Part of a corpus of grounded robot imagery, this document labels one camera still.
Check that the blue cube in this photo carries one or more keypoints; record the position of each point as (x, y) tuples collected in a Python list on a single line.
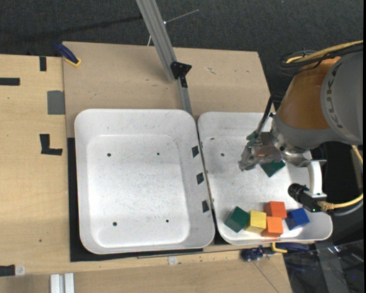
[(298, 217)]

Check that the black cylinder on white bracket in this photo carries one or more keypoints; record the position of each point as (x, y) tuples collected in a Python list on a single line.
[(305, 195)]

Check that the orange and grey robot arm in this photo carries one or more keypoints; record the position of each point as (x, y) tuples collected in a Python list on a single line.
[(311, 102)]

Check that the yellow cube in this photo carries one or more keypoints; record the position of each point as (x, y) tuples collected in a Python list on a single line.
[(257, 220)]

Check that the white plastic tray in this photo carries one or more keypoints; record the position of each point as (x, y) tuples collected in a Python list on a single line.
[(241, 188), (140, 182)]

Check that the orange cube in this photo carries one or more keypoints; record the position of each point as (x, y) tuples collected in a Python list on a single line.
[(276, 208), (274, 225)]

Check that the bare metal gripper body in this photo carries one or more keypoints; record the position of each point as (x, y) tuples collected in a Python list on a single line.
[(270, 149)]

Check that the pale wood board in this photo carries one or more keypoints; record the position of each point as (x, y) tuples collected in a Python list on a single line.
[(125, 81)]

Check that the green cube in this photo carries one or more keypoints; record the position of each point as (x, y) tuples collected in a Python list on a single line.
[(237, 219), (274, 168)]

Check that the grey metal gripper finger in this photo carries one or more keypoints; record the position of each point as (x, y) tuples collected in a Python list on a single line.
[(257, 162), (244, 162)]

